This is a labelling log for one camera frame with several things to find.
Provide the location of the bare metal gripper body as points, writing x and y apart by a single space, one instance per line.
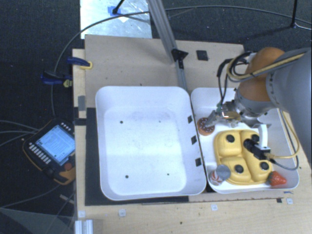
230 111

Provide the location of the black cylinder on white bracket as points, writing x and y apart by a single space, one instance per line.
257 149

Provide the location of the red and white can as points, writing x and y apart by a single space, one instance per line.
219 175

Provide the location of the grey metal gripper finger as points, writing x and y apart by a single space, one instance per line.
234 124
210 120

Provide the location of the red strawberry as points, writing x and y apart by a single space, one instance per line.
276 179

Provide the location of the small black block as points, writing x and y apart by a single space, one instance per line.
202 55

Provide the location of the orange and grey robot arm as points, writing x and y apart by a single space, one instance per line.
290 82

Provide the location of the brown cardboard board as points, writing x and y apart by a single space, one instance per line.
136 64

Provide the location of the yellow divided plate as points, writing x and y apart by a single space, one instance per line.
230 152

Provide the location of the white plastic tray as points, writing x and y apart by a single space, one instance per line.
146 145
280 140

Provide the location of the brown doughnut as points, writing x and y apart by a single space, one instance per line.
203 130

